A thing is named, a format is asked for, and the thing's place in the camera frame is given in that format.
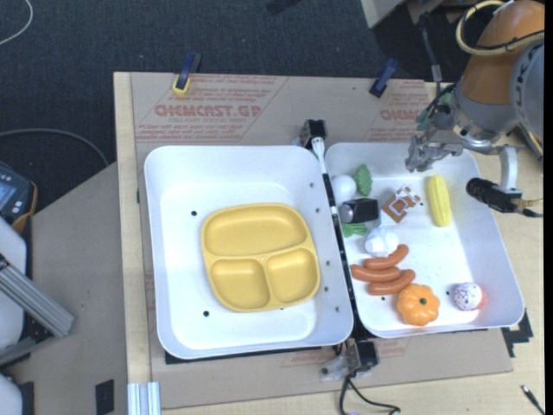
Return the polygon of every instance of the white cable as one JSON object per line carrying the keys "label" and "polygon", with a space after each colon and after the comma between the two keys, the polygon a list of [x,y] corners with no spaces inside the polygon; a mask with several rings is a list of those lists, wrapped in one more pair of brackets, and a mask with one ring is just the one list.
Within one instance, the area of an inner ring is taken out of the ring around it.
{"label": "white cable", "polygon": [[18,32],[16,32],[15,34],[13,34],[12,36],[8,37],[8,38],[5,38],[3,40],[0,40],[0,46],[2,46],[4,43],[7,43],[13,39],[15,39],[16,37],[18,37],[19,35],[21,35],[23,32],[25,32],[27,30],[27,28],[30,26],[30,24],[33,22],[33,5],[31,4],[31,2],[29,0],[23,0],[29,7],[29,19],[27,20],[27,23],[25,24],[25,26],[23,26],[22,29],[20,29]]}

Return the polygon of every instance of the white egg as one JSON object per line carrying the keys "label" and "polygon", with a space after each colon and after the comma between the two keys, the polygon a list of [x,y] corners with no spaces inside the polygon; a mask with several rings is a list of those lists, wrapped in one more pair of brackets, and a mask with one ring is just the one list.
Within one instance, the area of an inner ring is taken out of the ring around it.
{"label": "white egg", "polygon": [[339,206],[344,201],[352,200],[357,192],[357,183],[346,174],[335,176],[332,181],[332,190],[334,192],[334,201]]}

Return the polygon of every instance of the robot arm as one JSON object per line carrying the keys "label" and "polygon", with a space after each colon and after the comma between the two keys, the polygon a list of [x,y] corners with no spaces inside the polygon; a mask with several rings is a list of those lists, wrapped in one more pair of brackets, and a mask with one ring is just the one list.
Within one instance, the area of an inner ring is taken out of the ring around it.
{"label": "robot arm", "polygon": [[[486,6],[499,8],[478,45],[469,47],[463,38],[465,23]],[[417,118],[417,130],[422,134],[411,138],[405,160],[409,171],[430,169],[433,162],[459,156],[464,149],[499,155],[504,172],[501,185],[473,182],[467,185],[467,192],[500,212],[523,213],[521,193],[514,186],[516,151],[496,143],[520,127],[532,148],[543,157],[544,26],[544,5],[529,0],[490,0],[465,13],[456,37],[471,58],[461,79],[437,94]],[[482,196],[490,188],[500,192],[499,200],[497,192],[492,192],[493,200]]]}

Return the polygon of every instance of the black object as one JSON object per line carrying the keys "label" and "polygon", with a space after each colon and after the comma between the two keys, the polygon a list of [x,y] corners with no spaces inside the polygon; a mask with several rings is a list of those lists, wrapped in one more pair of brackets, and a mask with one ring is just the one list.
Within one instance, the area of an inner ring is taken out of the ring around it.
{"label": "black object", "polygon": [[524,395],[530,400],[530,402],[542,413],[545,415],[545,411],[542,409],[542,407],[539,405],[539,402],[537,401],[537,398],[534,396],[534,394],[531,392],[531,390],[526,387],[525,385],[521,386]]}
{"label": "black object", "polygon": [[104,381],[96,385],[96,415],[106,415],[115,410],[113,380]]}
{"label": "black object", "polygon": [[425,11],[418,18],[418,27],[423,35],[424,48],[426,49],[426,53],[430,59],[430,70],[432,71],[432,79],[436,83],[436,93],[439,93],[442,90],[440,85],[442,82],[442,70],[440,69],[440,64],[434,55],[432,47],[430,46],[428,26],[429,13]]}
{"label": "black object", "polygon": [[518,207],[512,203],[513,199],[521,198],[522,192],[514,189],[513,192],[504,192],[498,189],[498,184],[481,178],[473,178],[467,183],[467,193],[490,208],[502,213],[517,212]]}
{"label": "black object", "polygon": [[377,348],[373,342],[368,340],[357,341],[357,351],[359,352],[359,361],[361,362],[359,371],[369,370],[378,365]]}
{"label": "black object", "polygon": [[22,415],[35,415],[35,383],[29,381],[19,386],[23,399]]}
{"label": "black object", "polygon": [[338,207],[343,223],[365,223],[378,218],[378,201],[372,198],[358,198],[344,201]]}
{"label": "black object", "polygon": [[313,149],[311,140],[315,137],[320,137],[323,140],[327,137],[327,124],[325,120],[305,120],[300,131],[300,145],[308,150]]}

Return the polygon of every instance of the black cable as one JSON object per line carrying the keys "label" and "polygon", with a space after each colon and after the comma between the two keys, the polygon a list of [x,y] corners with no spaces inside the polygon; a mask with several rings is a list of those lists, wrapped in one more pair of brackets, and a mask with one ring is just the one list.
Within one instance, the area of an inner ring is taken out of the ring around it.
{"label": "black cable", "polygon": [[344,346],[343,343],[339,344],[338,346],[332,346],[332,349],[333,349],[334,353],[336,354],[336,356],[341,354],[343,346]]}
{"label": "black cable", "polygon": [[531,218],[543,218],[543,214],[534,212],[531,209],[527,209],[527,208],[524,208],[522,210],[522,215],[524,215],[525,217],[531,217]]}
{"label": "black cable", "polygon": [[428,20],[429,13],[425,11],[418,18],[418,26],[423,36],[424,48],[430,58],[430,70],[432,71],[432,79],[435,82],[436,93],[439,93],[441,91],[440,83],[442,82],[442,71],[440,70],[440,64],[435,57],[434,51],[430,46]]}
{"label": "black cable", "polygon": [[531,390],[528,387],[524,386],[524,385],[522,385],[521,387],[522,387],[522,390],[524,391],[524,395],[526,395],[526,397],[528,397],[530,402],[539,410],[539,412],[542,415],[545,415],[545,410],[542,409],[542,407],[539,405],[539,402],[537,401],[536,397],[531,392]]}
{"label": "black cable", "polygon": [[438,103],[440,102],[440,99],[447,93],[451,93],[455,89],[455,84],[448,85],[444,87],[436,96],[435,98],[430,102],[430,104],[427,106],[426,111],[429,113],[429,117],[432,117],[432,115],[435,112],[436,107],[438,106]]}
{"label": "black cable", "polygon": [[90,146],[102,159],[104,162],[104,165],[107,167],[109,166],[109,162],[107,161],[107,158],[105,158],[105,155],[102,153],[102,151],[92,142],[88,141],[86,138],[81,137],[80,135],[73,134],[72,132],[63,131],[60,129],[49,129],[49,128],[28,128],[28,129],[15,129],[13,131],[6,131],[6,132],[0,132],[0,138],[2,137],[8,137],[11,135],[19,135],[19,134],[59,134],[64,135],[67,137],[75,138],[84,144]]}
{"label": "black cable", "polygon": [[346,391],[348,387],[351,387],[355,393],[366,403],[370,405],[377,405],[379,407],[386,407],[388,409],[391,409],[390,412],[388,412],[388,415],[392,415],[393,413],[400,413],[401,409],[397,407],[396,405],[387,405],[383,403],[377,403],[375,401],[370,401],[367,397],[365,397],[357,387],[352,383],[352,375],[348,375],[344,379],[344,384],[342,385],[342,388],[340,390],[340,414],[341,415],[347,415],[347,413],[344,411],[344,398],[346,397]]}
{"label": "black cable", "polygon": [[[491,4],[490,6],[493,6],[493,7],[500,7],[502,6],[503,3],[494,3],[494,4]],[[482,9],[484,8],[487,8],[487,6],[483,6],[483,7],[479,7],[478,4],[473,4],[469,7],[470,10],[474,9],[474,13],[471,14],[471,16],[473,16],[474,14],[479,14]],[[465,40],[465,26],[467,25],[467,21],[470,17],[468,16],[468,10],[465,11],[465,13],[463,14],[462,18],[461,18],[461,21],[459,22],[459,25],[460,25],[460,29],[459,29],[459,37],[461,40],[461,42],[465,45],[467,45],[467,41]],[[540,29],[538,31],[535,31],[535,32],[531,32],[527,35],[523,35],[521,37],[514,37],[512,38],[510,41],[505,41],[503,43],[498,43],[498,44],[495,44],[495,45],[490,45],[490,46],[486,46],[486,45],[480,45],[480,44],[476,44],[474,45],[472,48],[473,49],[478,49],[478,50],[481,50],[481,51],[499,51],[501,49],[504,49],[505,51],[510,51],[509,47],[513,44],[518,44],[524,40],[526,40],[527,38],[531,38],[531,37],[534,37],[534,36],[539,36],[541,34],[544,34],[545,33],[545,29]]]}

